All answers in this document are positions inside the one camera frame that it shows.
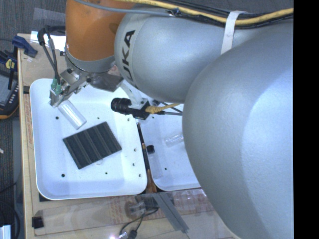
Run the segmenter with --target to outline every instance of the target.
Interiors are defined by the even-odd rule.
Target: black and yellow device
[[[0,119],[9,118],[19,106],[19,85],[14,75],[11,90],[8,89],[10,74],[0,71]]]

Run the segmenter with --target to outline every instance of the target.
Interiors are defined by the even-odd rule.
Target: white tray
[[[154,183],[164,191],[200,188],[190,165],[183,141],[167,146],[165,139],[182,133],[182,116],[150,115],[141,120],[146,146],[154,145],[155,153],[148,154]]]
[[[121,88],[111,93],[87,86],[73,94],[69,100],[87,120],[76,130],[57,108],[50,106],[51,82],[39,79],[30,87],[39,192],[51,200],[141,193],[147,176],[136,120],[110,107],[113,98],[127,98],[125,92]],[[62,139],[105,121],[122,150],[78,169]]]

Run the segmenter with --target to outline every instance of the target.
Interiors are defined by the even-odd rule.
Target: white strap
[[[245,11],[235,10],[231,11],[225,26],[224,39],[223,44],[221,46],[221,54],[231,49],[233,46],[233,38],[235,32],[235,22],[239,16],[239,14],[244,13]]]

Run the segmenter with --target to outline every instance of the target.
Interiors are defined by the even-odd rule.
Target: clamp
[[[11,90],[12,80],[14,73],[17,72],[17,52],[18,48],[24,49],[25,55],[35,58],[37,50],[35,50],[23,37],[15,36],[12,39],[12,45],[14,46],[13,52],[0,51],[0,63],[4,64],[7,69],[10,70],[8,89]]]

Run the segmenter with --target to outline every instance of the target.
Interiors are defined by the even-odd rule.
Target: gray carpet
[[[0,38],[12,39],[17,33],[30,33],[33,24],[33,12],[35,8],[55,12],[65,11],[66,0],[0,0]],[[244,10],[248,12],[270,12],[294,6],[294,0],[185,0],[206,6],[223,9]],[[0,50],[12,51],[9,42],[0,40]],[[0,148],[4,154],[0,154],[0,192],[5,187],[12,185],[13,181],[13,157],[12,157],[12,118],[0,120]],[[0,200],[13,206],[13,187],[0,193]],[[5,221],[12,224],[14,221],[12,212],[0,205],[0,226]]]

